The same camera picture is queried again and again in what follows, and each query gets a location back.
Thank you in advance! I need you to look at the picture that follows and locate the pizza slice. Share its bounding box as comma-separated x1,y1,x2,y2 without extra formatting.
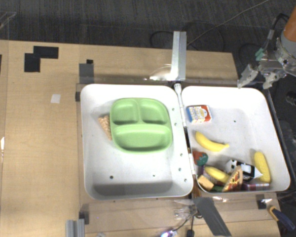
222,165,244,193

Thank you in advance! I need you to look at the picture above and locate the tan waffle biscuit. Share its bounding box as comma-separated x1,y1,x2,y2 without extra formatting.
97,115,113,141

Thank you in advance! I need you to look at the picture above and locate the red strawberry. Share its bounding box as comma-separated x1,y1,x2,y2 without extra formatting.
192,150,209,167

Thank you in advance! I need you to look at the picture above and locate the yellow banana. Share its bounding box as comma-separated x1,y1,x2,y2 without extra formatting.
204,165,231,184
195,131,230,153

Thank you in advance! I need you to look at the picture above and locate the yellow corn cob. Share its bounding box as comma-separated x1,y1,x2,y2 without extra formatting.
253,151,272,184

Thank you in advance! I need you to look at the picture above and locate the white plastic tray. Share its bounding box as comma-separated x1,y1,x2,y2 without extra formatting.
79,83,194,201
181,85,292,195

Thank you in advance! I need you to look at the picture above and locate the blue red and white carton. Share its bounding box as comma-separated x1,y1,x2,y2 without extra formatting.
185,104,213,124

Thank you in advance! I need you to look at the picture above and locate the dark red packet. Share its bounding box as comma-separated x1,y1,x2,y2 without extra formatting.
241,182,270,192

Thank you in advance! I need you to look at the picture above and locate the yellow bread piece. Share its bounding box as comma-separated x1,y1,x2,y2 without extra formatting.
197,174,215,192

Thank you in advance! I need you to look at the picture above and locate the black and white milk carton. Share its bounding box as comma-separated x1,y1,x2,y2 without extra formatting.
224,158,263,183

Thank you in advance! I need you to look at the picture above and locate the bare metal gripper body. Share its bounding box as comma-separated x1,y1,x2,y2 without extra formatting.
258,48,296,79

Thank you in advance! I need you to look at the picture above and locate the green divided plate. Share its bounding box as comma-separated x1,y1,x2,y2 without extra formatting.
109,97,174,155

